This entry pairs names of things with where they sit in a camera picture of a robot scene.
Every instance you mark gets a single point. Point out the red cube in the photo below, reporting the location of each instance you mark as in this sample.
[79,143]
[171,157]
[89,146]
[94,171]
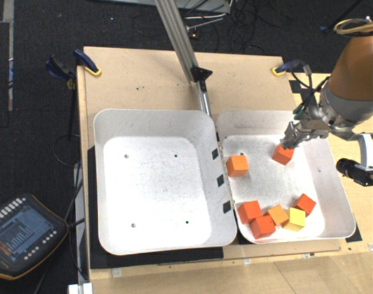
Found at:
[262,227]
[305,203]
[282,156]
[249,211]

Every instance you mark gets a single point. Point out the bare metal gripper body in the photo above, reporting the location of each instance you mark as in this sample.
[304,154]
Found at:
[324,124]

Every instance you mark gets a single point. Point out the white plastic tray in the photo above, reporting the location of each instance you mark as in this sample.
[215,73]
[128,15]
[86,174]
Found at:
[155,182]
[275,182]

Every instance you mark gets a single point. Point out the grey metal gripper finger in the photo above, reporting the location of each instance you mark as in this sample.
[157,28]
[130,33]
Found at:
[303,139]
[288,138]

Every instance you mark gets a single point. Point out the black cylinder on white bracket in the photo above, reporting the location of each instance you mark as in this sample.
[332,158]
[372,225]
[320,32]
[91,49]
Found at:
[354,168]

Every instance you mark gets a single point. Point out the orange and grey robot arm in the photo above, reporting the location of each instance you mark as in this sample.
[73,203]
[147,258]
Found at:
[353,72]

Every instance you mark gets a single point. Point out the yellow cube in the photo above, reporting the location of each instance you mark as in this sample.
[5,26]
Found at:
[296,219]

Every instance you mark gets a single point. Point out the pale wood board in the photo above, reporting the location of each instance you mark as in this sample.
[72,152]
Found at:
[161,81]

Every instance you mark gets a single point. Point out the orange cube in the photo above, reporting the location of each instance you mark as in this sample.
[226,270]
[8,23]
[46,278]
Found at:
[278,214]
[236,165]

